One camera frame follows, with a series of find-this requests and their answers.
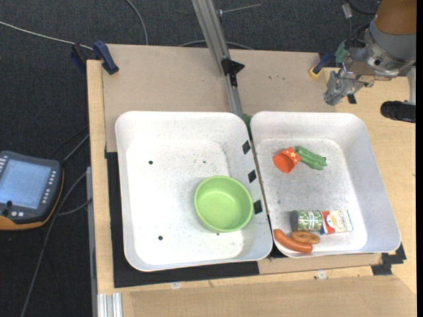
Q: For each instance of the black cylinder on white bracket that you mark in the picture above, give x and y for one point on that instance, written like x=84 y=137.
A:
x=398 y=111

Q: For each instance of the green pea pods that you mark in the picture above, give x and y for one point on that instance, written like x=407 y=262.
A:
x=310 y=158

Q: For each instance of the white and orange carton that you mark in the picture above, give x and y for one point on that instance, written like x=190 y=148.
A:
x=337 y=221

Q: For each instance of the brown cardboard board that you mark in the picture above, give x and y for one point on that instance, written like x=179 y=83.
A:
x=165 y=84

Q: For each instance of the orange packet with stars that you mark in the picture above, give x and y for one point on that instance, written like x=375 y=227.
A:
x=285 y=161

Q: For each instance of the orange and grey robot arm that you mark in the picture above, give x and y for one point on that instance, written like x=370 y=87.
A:
x=395 y=8

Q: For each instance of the orange sausage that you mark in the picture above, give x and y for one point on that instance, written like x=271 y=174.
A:
x=291 y=242

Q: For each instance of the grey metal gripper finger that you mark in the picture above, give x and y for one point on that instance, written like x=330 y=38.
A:
x=333 y=89
x=353 y=85

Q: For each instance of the green bowl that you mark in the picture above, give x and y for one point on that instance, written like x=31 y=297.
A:
x=223 y=203

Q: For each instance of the brown pretzel biscuit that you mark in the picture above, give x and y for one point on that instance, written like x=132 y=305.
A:
x=304 y=236

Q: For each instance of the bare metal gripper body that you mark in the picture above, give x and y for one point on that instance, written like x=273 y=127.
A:
x=380 y=61

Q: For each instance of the green can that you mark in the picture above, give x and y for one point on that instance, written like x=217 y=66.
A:
x=307 y=220

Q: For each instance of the white plastic tray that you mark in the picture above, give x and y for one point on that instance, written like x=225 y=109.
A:
x=314 y=190
x=165 y=193

